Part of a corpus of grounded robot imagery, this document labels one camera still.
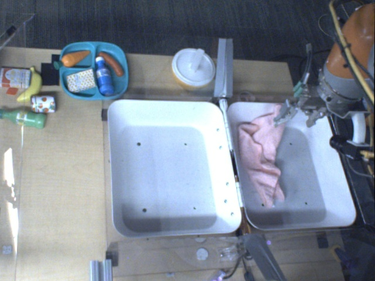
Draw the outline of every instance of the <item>green bottle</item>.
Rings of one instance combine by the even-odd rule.
[[[23,110],[13,110],[6,111],[0,109],[0,119],[8,119],[15,124],[20,126],[29,126],[35,127],[38,129],[43,129],[46,122],[45,114],[36,114],[32,111],[23,111]]]

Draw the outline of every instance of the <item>blue bottle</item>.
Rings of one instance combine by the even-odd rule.
[[[99,92],[105,96],[111,96],[114,94],[114,88],[112,84],[111,72],[105,66],[104,58],[98,56],[95,59],[97,70],[96,70],[96,79],[99,85]]]

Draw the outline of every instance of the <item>white lid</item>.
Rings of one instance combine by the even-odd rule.
[[[202,49],[183,49],[172,60],[172,70],[182,82],[192,87],[208,85],[215,76],[215,65]]]

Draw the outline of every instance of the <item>wooden table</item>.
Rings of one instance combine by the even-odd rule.
[[[59,50],[5,48],[0,54],[0,64],[35,66],[40,71],[41,63],[50,62],[51,54],[59,53]],[[199,92],[187,92],[174,82],[172,58],[169,56],[127,54],[127,59],[129,87],[124,98],[210,99],[212,85]],[[28,128],[23,134],[23,148],[18,159],[22,175],[15,173],[16,179],[22,181],[15,268],[17,280],[87,280],[89,262],[104,260],[110,245],[117,245],[127,255],[126,259],[120,259],[123,266],[114,268],[114,275],[118,276],[116,280],[168,280],[168,276],[178,280],[205,280],[214,269],[232,267],[232,262],[219,263],[214,257],[218,254],[215,248],[217,240],[131,240],[114,233],[107,213],[111,204],[108,199],[108,145],[107,130],[101,117],[108,102],[75,100],[58,86],[44,86],[42,91],[56,97],[57,111],[48,114],[44,129]],[[259,101],[281,102],[291,91],[287,64],[234,61],[236,98],[253,100],[255,97]],[[4,93],[1,97],[1,107],[16,106],[14,97],[5,97]],[[21,140],[21,133],[11,131],[17,126],[1,120],[0,128],[7,130],[6,134],[3,132],[1,153],[9,145],[21,144],[17,143]],[[8,227],[1,225],[0,230]],[[283,248],[275,246],[274,249],[286,259],[281,267],[287,277],[297,271],[300,274],[295,275],[295,280],[306,279],[310,274],[315,274],[315,277],[309,280],[319,280],[319,276],[329,272],[337,277],[334,280],[342,280],[339,264],[327,250],[316,248],[313,235],[270,236],[281,246],[287,245],[288,240],[289,244],[293,243],[289,248],[284,247],[286,254]],[[336,235],[332,238],[335,242],[340,241]],[[208,247],[214,260],[204,263],[194,259],[196,246],[200,245]],[[291,251],[301,249],[310,255],[314,252],[313,259],[319,265],[312,265],[308,257],[301,265],[301,253],[299,256],[290,255]],[[11,268],[4,269],[6,266],[3,255],[0,257],[0,279],[13,280],[14,272]],[[260,278],[254,263],[252,267],[254,275]],[[233,280],[242,278],[243,273],[239,270]]]

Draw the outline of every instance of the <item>dark floor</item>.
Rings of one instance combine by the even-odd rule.
[[[314,51],[330,49],[331,39],[318,26],[329,1],[0,0],[0,18],[7,12],[35,13],[29,47],[61,49],[99,40],[125,52],[172,55],[201,47],[215,56],[217,38],[231,37],[235,58],[269,60],[281,54],[304,56],[308,42]],[[350,13],[353,5],[346,8]],[[339,15],[347,18],[342,9]],[[323,28],[327,18],[321,19]]]

